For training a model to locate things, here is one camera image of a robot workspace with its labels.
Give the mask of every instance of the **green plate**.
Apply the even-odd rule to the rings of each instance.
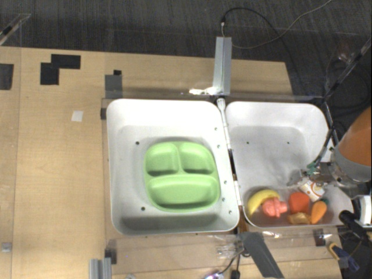
[[[212,206],[220,181],[212,153],[194,142],[163,142],[145,155],[146,192],[160,210],[192,212]]]

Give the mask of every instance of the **wooden tabletop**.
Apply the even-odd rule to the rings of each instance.
[[[40,85],[41,63],[50,63],[51,54],[80,55],[81,67],[60,69],[59,85]],[[106,247],[100,117],[104,75],[121,70],[124,90],[186,92],[190,86],[212,85],[214,61],[0,47],[0,63],[15,65],[12,89],[0,91],[0,242],[13,245],[11,252],[0,253],[0,278],[88,278],[89,260],[102,259]],[[274,62],[233,60],[231,88],[291,93],[285,64]],[[74,111],[83,112],[82,121],[71,120]],[[303,259],[285,261],[280,249],[273,253],[282,257],[278,264],[286,278],[341,278],[325,247],[292,251]],[[320,259],[306,259],[306,251],[318,251]],[[174,265],[170,271],[148,266],[143,269],[152,272],[143,272],[144,252],[133,253],[138,254],[133,260],[138,279],[198,279],[226,263],[187,270]],[[124,279],[125,272],[117,271],[113,278]],[[251,259],[242,261],[241,273],[241,278],[260,278]]]

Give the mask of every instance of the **toy food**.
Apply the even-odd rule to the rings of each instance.
[[[291,214],[306,213],[309,214],[310,198],[303,192],[294,192],[289,196],[289,210]]]
[[[311,217],[306,213],[296,213],[288,216],[289,223],[292,224],[310,224]]]
[[[285,202],[279,201],[278,198],[266,199],[262,204],[262,211],[266,216],[279,218],[281,213],[288,210]]]
[[[312,224],[316,224],[324,216],[327,211],[327,200],[320,200],[314,203],[312,207]]]
[[[278,192],[271,189],[264,189],[253,194],[247,203],[248,216],[253,215],[254,211],[269,198],[279,198]]]

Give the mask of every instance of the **white cable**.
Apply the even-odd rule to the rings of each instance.
[[[289,30],[294,26],[295,23],[297,23],[297,21],[298,21],[299,19],[301,19],[302,17],[304,17],[304,16],[306,16],[306,15],[309,15],[309,14],[311,14],[311,13],[313,13],[313,12],[315,12],[315,11],[317,11],[317,10],[323,8],[323,7],[325,7],[325,6],[328,5],[330,2],[332,2],[332,0],[328,0],[326,3],[324,3],[324,4],[318,6],[318,7],[314,8],[314,9],[309,10],[308,12],[305,12],[305,13],[303,13],[302,15],[298,16],[297,19],[295,19],[295,20],[293,21],[293,23],[290,24],[289,27],[288,27],[287,29],[285,29],[284,32],[283,32],[282,34],[280,34],[279,36],[273,38],[272,40],[269,40],[269,41],[266,41],[266,42],[263,42],[263,43],[261,43],[261,44],[254,45],[254,46],[246,46],[246,47],[244,47],[244,46],[238,46],[238,45],[234,45],[234,44],[232,44],[232,46],[233,46],[234,48],[238,48],[238,49],[255,49],[255,48],[258,48],[258,47],[262,47],[263,45],[266,45],[266,44],[271,44],[272,42],[274,42],[274,41],[276,41],[276,40],[282,38],[284,35],[286,35],[286,33],[287,33],[287,32],[288,32],[288,31],[289,31]],[[224,23],[221,23],[221,33],[222,33],[222,36],[223,36],[223,37],[225,37],[225,33],[224,33],[224,31],[223,31],[223,27],[224,27],[224,25],[225,25]]]

